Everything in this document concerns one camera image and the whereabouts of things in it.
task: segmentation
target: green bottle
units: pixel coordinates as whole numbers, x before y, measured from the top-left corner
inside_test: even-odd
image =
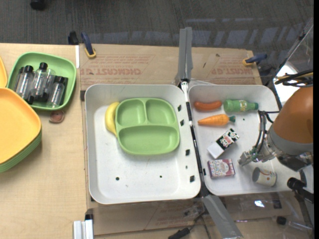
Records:
[[[224,101],[225,112],[246,112],[249,110],[257,110],[258,103],[249,103],[245,100],[230,100]]]

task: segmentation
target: dark floor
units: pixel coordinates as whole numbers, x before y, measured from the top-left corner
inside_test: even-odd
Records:
[[[244,48],[278,66],[314,15],[314,0],[0,0],[0,42],[68,44],[70,31],[93,43]]]

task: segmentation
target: orange carrot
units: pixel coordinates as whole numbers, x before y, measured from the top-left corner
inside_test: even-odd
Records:
[[[226,114],[213,115],[198,121],[199,125],[226,125],[229,121],[235,122],[236,117],[228,117]]]
[[[195,108],[200,111],[211,111],[221,107],[221,105],[222,105],[222,102],[220,100],[214,101],[212,103],[202,103],[198,101],[194,103]]]

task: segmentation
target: banana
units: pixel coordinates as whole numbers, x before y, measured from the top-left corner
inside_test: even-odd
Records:
[[[105,127],[108,131],[112,132],[116,137],[116,128],[115,128],[115,113],[116,107],[120,102],[111,103],[105,111]]]

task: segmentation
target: table surface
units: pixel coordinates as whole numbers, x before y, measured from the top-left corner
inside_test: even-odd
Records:
[[[77,64],[76,46],[0,43],[0,56],[8,75],[16,59],[29,51],[54,54]],[[70,239],[73,222],[84,220],[87,187],[80,90],[80,70],[77,70],[76,86],[64,109],[64,121],[51,123],[49,112],[37,111],[42,123],[41,144],[19,164],[0,173],[0,238]],[[262,236],[266,233],[265,228],[273,224],[271,219],[263,222],[267,224],[263,230],[257,231],[254,222],[239,224],[239,229],[250,230],[251,233],[243,234],[259,238],[257,235]],[[219,238],[215,226],[210,230],[211,235]],[[140,238],[142,235],[167,238],[176,231],[169,229],[97,238]],[[206,238],[204,227],[198,226],[194,231],[190,238]],[[273,238],[282,238],[280,232],[282,230]]]

